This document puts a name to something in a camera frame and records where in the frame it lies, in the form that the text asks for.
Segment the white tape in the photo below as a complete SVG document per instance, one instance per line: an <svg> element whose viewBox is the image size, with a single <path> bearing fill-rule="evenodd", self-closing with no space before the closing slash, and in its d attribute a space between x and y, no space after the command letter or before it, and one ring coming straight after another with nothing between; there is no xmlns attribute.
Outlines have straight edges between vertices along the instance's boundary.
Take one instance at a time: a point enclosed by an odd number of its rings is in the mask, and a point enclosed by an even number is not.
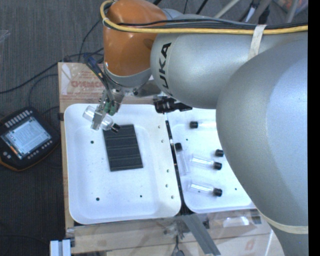
<svg viewBox="0 0 320 256"><path fill-rule="evenodd" d="M289 225L283 225L280 224L267 216L263 215L261 211L259 211L260 215L272 226L277 228L278 230L291 233L291 234L297 234L297 235L306 235L309 234L309 226L289 226Z"/></svg>
<svg viewBox="0 0 320 256"><path fill-rule="evenodd" d="M267 25L257 25L254 29L251 46L249 50L248 60L252 59L254 56L257 56L259 53L261 38L264 33L265 27Z"/></svg>

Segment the black cap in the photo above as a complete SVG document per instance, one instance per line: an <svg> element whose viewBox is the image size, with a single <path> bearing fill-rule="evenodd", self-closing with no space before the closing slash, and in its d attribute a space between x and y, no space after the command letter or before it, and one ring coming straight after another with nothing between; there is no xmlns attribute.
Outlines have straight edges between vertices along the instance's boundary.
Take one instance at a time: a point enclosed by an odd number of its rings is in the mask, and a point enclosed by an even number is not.
<svg viewBox="0 0 320 256"><path fill-rule="evenodd" d="M216 157L223 157L224 156L224 151L221 150L221 149L217 149L214 154L215 154Z"/></svg>
<svg viewBox="0 0 320 256"><path fill-rule="evenodd" d="M222 163L220 163L220 162L214 162L212 167L213 167L213 169L221 170L221 168L222 168Z"/></svg>
<svg viewBox="0 0 320 256"><path fill-rule="evenodd" d="M175 147L175 150L176 150L176 151L181 151L181 150L182 150L182 145L181 145L180 142L174 144L174 147Z"/></svg>
<svg viewBox="0 0 320 256"><path fill-rule="evenodd" d="M197 121L191 121L190 122L190 128L191 129L198 128L198 122Z"/></svg>
<svg viewBox="0 0 320 256"><path fill-rule="evenodd" d="M213 195L216 196L216 197L221 197L222 196L222 189L214 188L213 189Z"/></svg>

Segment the display screen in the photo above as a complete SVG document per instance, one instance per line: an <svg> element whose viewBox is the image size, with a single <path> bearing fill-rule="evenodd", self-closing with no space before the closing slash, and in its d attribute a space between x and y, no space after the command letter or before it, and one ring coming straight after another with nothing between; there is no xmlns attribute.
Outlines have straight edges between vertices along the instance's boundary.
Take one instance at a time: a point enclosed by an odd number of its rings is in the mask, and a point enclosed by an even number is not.
<svg viewBox="0 0 320 256"><path fill-rule="evenodd" d="M18 158L22 159L34 149L50 140L51 136L42 125L31 116L26 121L19 123L14 129L1 135L1 138Z"/></svg>

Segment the robotic arm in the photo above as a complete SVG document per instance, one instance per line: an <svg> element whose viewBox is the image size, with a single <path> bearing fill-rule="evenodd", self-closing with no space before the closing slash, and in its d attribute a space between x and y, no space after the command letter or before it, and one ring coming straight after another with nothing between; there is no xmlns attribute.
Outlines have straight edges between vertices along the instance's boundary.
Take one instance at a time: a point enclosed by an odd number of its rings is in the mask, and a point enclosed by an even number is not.
<svg viewBox="0 0 320 256"><path fill-rule="evenodd" d="M284 254L309 255L308 25L259 33L145 0L106 1L100 12L107 86L93 126L151 75L169 99L216 109L225 156Z"/></svg>

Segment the white cable band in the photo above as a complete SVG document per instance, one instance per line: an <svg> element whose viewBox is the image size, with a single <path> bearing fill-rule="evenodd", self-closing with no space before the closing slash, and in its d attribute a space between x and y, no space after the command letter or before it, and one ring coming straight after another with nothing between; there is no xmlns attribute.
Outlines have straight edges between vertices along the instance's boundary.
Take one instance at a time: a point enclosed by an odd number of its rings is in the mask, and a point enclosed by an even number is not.
<svg viewBox="0 0 320 256"><path fill-rule="evenodd" d="M251 46L249 50L248 60L252 59L254 56L257 56L259 53L260 43L262 35L264 34L265 27L267 25L257 25L254 29Z"/></svg>
<svg viewBox="0 0 320 256"><path fill-rule="evenodd" d="M291 233L291 234L297 234L297 235L307 235L309 234L309 226L289 226L289 225L283 225L280 224L267 216L263 215L261 211L258 210L260 215L268 222L270 225L274 226L278 230Z"/></svg>

